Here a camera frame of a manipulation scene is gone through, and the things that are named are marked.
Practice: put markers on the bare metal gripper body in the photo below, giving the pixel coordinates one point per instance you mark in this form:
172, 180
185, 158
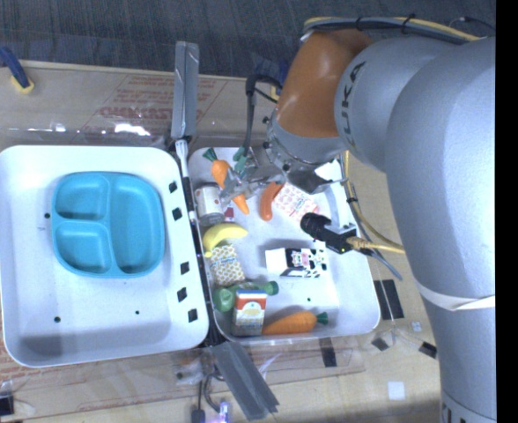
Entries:
304, 178

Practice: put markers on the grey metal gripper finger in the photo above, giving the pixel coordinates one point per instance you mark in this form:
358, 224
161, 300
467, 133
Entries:
246, 186
227, 192

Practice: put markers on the small orange carrot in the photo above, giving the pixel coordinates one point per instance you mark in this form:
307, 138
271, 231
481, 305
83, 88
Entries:
219, 170

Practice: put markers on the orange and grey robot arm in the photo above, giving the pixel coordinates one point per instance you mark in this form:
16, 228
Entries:
435, 148

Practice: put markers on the white can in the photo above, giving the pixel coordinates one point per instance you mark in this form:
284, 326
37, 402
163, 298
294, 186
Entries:
207, 203

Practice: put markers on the orange sausage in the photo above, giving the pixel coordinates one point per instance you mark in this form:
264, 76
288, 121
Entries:
266, 205

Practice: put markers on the white packet with red print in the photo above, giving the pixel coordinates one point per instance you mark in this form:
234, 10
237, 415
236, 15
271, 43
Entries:
292, 205

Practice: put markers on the yellow banana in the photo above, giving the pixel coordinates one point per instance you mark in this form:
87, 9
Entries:
221, 232

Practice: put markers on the yellow patterned carton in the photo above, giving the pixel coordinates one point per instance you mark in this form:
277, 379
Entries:
226, 264

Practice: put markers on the black and white milk carton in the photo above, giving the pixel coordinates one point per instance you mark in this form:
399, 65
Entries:
298, 260

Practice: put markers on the blue divided plate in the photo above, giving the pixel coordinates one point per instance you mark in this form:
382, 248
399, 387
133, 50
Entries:
131, 218

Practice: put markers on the green bottle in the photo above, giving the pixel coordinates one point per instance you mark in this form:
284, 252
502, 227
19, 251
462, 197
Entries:
224, 298

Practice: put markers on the orange juice carton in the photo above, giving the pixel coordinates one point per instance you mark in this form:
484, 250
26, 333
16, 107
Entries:
249, 313

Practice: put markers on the white plastic tray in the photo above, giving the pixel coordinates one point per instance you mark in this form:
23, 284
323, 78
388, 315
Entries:
100, 315
351, 298

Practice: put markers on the large orange carrot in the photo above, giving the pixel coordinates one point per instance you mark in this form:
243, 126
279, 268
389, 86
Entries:
290, 323

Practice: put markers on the brown cardboard board red print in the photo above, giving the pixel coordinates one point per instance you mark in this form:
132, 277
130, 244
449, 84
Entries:
109, 99

